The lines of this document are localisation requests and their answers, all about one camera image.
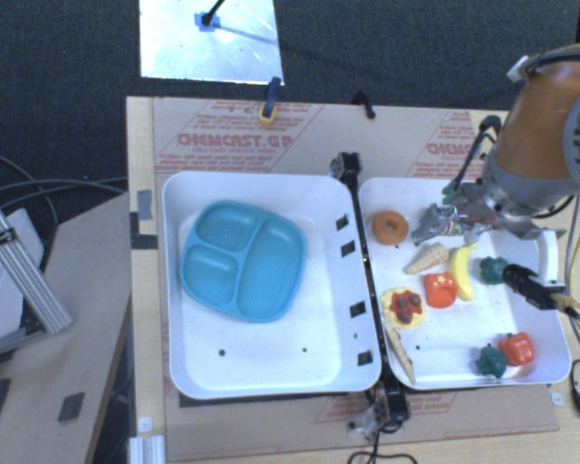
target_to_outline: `toy donut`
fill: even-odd
[[[382,244],[395,246],[408,234],[408,222],[398,212],[380,212],[374,217],[371,230]]]

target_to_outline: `aluminum rail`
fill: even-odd
[[[0,262],[49,334],[66,328],[73,318],[45,281],[28,251],[0,210]]]

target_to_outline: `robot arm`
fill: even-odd
[[[413,232],[415,244],[451,229],[471,231],[470,240],[490,229],[532,239],[541,231],[533,216],[580,192],[580,45],[524,57],[509,77],[527,82],[487,157],[482,177],[461,183],[463,168],[448,186],[445,204],[432,205],[423,216]],[[485,131],[499,130],[486,121],[467,163]]]

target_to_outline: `yellow clip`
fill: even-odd
[[[262,106],[260,106],[260,111],[258,112],[258,120],[260,121],[261,124],[264,124],[265,126],[269,126],[270,124],[273,123],[273,120],[275,119],[275,116],[277,114],[277,105],[275,105],[273,107],[273,110],[271,110],[271,115],[269,117],[265,117],[264,116],[264,107],[266,106],[266,103],[262,103]]]

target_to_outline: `toy food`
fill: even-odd
[[[423,286],[427,305],[442,309],[449,307],[455,301],[457,284],[449,272],[427,274],[423,278]]]
[[[404,373],[408,375],[410,383],[415,385],[417,380],[415,379],[415,369],[413,367],[413,362],[408,357],[406,349],[404,349],[404,346],[402,345],[402,339],[399,337],[399,332],[395,329],[395,323],[391,318],[385,316],[385,322],[383,325],[385,327],[385,334],[387,334],[389,345],[391,346],[393,353],[401,364]]]
[[[408,275],[418,274],[423,270],[433,266],[446,263],[449,259],[449,252],[441,243],[435,243],[420,252],[415,260],[406,267],[405,272]]]
[[[390,289],[380,298],[385,316],[391,318],[399,329],[418,327],[425,318],[421,297],[413,289]]]
[[[509,333],[507,338],[499,340],[497,345],[505,353],[509,366],[521,366],[535,359],[531,339],[524,332],[516,335]]]
[[[458,287],[457,295],[464,301],[473,300],[473,285],[468,275],[468,260],[475,247],[477,244],[459,247],[451,254],[449,261],[449,272]]]
[[[487,344],[485,347],[481,347],[475,366],[482,375],[494,375],[501,378],[507,369],[507,356],[503,351]]]
[[[481,268],[481,278],[488,285],[496,285],[503,283],[503,270],[508,265],[508,262],[503,258],[483,258],[479,262]]]
[[[408,235],[408,222],[398,212],[380,212],[374,217],[371,230],[382,244],[395,246]]]

